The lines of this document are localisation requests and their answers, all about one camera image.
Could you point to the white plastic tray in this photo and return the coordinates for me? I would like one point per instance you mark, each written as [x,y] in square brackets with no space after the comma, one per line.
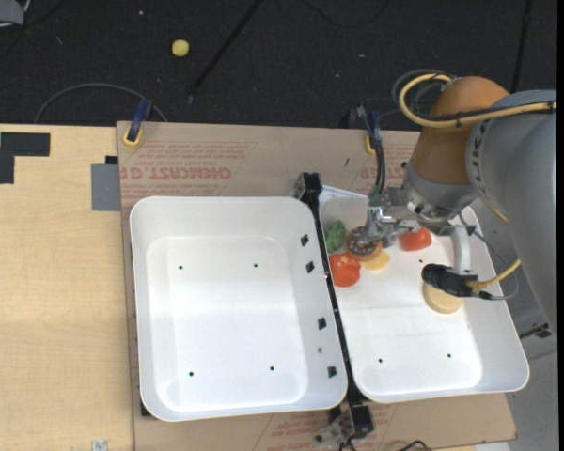
[404,336]
[225,308]

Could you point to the yellow ball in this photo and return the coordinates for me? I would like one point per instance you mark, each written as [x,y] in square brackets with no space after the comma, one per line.
[180,48]

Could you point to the green broccoli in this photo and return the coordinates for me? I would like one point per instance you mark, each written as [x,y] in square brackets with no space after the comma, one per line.
[335,237]

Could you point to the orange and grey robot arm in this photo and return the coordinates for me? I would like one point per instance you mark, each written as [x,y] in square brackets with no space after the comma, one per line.
[507,167]

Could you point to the red can with yellow star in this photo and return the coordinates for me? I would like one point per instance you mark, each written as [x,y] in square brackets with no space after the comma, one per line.
[344,270]

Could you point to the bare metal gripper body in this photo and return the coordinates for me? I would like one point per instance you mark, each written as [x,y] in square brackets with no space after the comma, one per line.
[404,212]

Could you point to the red-orange toy tomato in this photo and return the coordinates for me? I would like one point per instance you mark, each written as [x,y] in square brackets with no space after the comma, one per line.
[416,240]

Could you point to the yellow toy food piece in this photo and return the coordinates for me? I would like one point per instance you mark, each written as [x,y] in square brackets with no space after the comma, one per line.
[378,262]

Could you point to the beige round biscuit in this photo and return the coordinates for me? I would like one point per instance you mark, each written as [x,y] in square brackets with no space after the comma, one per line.
[444,304]

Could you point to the black cylinder on white bracket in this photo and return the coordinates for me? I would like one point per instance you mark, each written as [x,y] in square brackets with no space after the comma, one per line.
[444,280]

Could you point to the brown cardboard board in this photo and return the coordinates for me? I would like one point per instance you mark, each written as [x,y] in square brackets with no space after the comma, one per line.
[244,167]

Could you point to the brown doughnut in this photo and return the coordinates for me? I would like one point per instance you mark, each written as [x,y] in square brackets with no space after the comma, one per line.
[364,250]

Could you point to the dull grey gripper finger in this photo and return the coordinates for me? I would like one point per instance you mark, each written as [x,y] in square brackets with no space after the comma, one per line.
[369,233]
[390,237]

